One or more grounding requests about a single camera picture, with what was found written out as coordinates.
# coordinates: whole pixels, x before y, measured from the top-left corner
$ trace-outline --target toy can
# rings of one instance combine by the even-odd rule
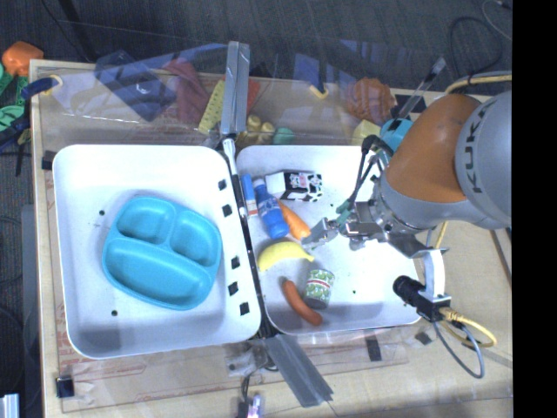
[[[324,309],[331,299],[331,287],[334,274],[326,269],[312,269],[307,274],[305,283],[304,302],[313,309]]]

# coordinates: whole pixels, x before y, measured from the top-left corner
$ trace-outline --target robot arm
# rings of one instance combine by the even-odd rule
[[[375,141],[370,165],[377,165],[379,176],[372,177],[371,198],[354,202],[353,193],[339,217],[322,219],[302,245],[314,248],[340,234],[353,250],[376,239],[423,259],[426,285],[399,278],[393,289],[429,321],[440,320],[439,308],[450,301],[443,250],[415,236],[455,219],[486,229],[511,225],[511,97],[508,91],[481,104],[448,94],[419,116],[394,153]]]

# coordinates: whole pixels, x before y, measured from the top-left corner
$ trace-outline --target yellow cable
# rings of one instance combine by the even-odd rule
[[[492,82],[508,82],[513,80],[512,74],[505,74],[502,76],[486,76],[484,78],[470,78],[470,79],[463,79],[460,81],[455,82],[454,84],[450,84],[445,93],[450,93],[457,88],[465,87],[467,85],[476,85],[476,84],[488,84]]]
[[[441,230],[439,232],[439,237],[437,238],[437,241],[435,242],[435,249],[439,249],[441,246],[441,241],[443,240],[443,237],[445,237],[445,231],[446,231],[446,226],[448,225],[448,221],[443,221],[443,224],[441,225]]]
[[[443,325],[443,327],[445,327],[445,329],[453,337],[460,340],[464,345],[466,345],[468,347],[473,347],[472,342],[470,342],[466,338],[463,338],[462,336],[459,336],[458,334],[456,334],[451,328],[449,328],[449,326],[446,324],[446,322],[451,322],[451,321],[460,322],[462,324],[469,325],[470,327],[476,328],[478,331],[482,332],[485,336],[487,336],[487,338],[489,338],[490,341],[486,342],[486,343],[481,343],[481,344],[478,343],[479,347],[487,348],[487,347],[493,347],[493,346],[497,345],[497,338],[494,336],[494,334],[492,332],[490,332],[487,328],[480,325],[478,322],[475,322],[473,320],[470,320],[470,319],[464,317],[462,314],[454,311],[452,308],[449,308],[449,307],[442,307],[442,308],[439,309],[439,312],[441,314],[443,314],[443,317],[445,318],[445,320],[443,320],[441,322],[441,325]]]

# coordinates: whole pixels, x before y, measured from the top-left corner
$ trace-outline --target blue divided plate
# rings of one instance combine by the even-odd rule
[[[222,238],[207,218],[164,199],[138,197],[104,242],[103,269],[116,288],[160,307],[188,310],[209,295]]]

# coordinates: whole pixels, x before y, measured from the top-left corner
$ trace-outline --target toy fruit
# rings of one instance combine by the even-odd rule
[[[285,206],[280,200],[278,201],[280,210],[282,211],[282,216],[285,218],[285,222],[290,228],[290,234],[294,239],[302,240],[304,237],[309,236],[312,233],[310,227],[302,220],[297,213],[292,209]]]
[[[315,257],[294,241],[280,241],[273,243],[258,256],[259,271],[266,271],[283,259],[307,259],[313,261]]]

